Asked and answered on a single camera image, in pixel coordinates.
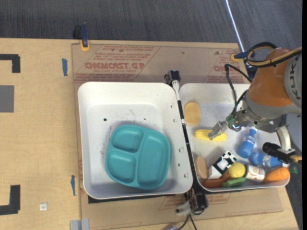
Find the blue bottle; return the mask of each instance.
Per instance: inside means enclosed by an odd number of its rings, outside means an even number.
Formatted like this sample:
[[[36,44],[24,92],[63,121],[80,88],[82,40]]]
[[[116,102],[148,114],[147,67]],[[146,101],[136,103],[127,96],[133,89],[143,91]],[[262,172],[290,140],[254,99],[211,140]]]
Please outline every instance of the blue bottle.
[[[280,162],[278,158],[273,157],[269,154],[253,152],[249,158],[250,162],[255,166],[263,166],[274,168],[276,166],[282,166],[283,162]]]
[[[251,151],[254,148],[255,145],[255,134],[256,134],[255,129],[250,129],[249,133],[243,138],[241,146],[238,151],[238,155],[241,158],[247,159],[250,157]]]

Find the teal plate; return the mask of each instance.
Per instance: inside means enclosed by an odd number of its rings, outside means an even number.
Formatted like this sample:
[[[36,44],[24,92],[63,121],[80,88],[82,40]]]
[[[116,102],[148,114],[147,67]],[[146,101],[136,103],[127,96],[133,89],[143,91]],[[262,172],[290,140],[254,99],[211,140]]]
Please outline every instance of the teal plate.
[[[122,125],[110,138],[106,172],[123,185],[154,190],[165,182],[170,155],[171,147],[163,134],[137,125]]]

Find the white can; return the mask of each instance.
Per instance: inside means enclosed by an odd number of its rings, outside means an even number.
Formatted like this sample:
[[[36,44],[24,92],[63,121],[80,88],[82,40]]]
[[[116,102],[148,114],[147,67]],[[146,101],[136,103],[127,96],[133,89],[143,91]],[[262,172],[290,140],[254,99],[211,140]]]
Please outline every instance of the white can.
[[[263,168],[259,168],[250,164],[246,164],[245,168],[246,172],[244,177],[246,179],[253,180],[256,182],[262,182],[264,180],[265,170]]]

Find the gray square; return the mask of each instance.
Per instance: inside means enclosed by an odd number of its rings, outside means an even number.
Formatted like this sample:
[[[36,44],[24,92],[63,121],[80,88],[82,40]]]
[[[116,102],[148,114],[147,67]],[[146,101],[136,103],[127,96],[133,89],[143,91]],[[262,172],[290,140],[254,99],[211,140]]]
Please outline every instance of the gray square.
[[[14,85],[0,85],[0,113],[14,112]]]

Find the light wood surface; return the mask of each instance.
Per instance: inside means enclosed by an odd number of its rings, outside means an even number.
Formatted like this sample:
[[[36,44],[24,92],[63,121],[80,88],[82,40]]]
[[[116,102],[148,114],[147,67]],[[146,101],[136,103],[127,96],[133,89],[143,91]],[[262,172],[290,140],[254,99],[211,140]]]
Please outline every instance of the light wood surface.
[[[21,185],[21,210],[18,214],[0,216],[0,229],[68,230],[70,220],[81,219],[71,55],[71,45],[75,43],[79,40],[0,39],[0,54],[21,57],[21,73],[13,74],[10,63],[0,61],[0,85],[15,86],[14,112],[0,113],[0,205],[8,204],[10,185]],[[221,45],[90,41],[92,43]],[[63,58],[68,63],[68,76],[63,74]],[[72,175],[76,195],[71,187]],[[278,193],[282,212],[209,220],[195,218],[195,224],[198,229],[298,229],[286,189],[278,188]],[[48,210],[40,211],[39,204],[44,202],[48,203]],[[165,226],[130,229],[159,230]],[[184,229],[193,229],[191,222]]]

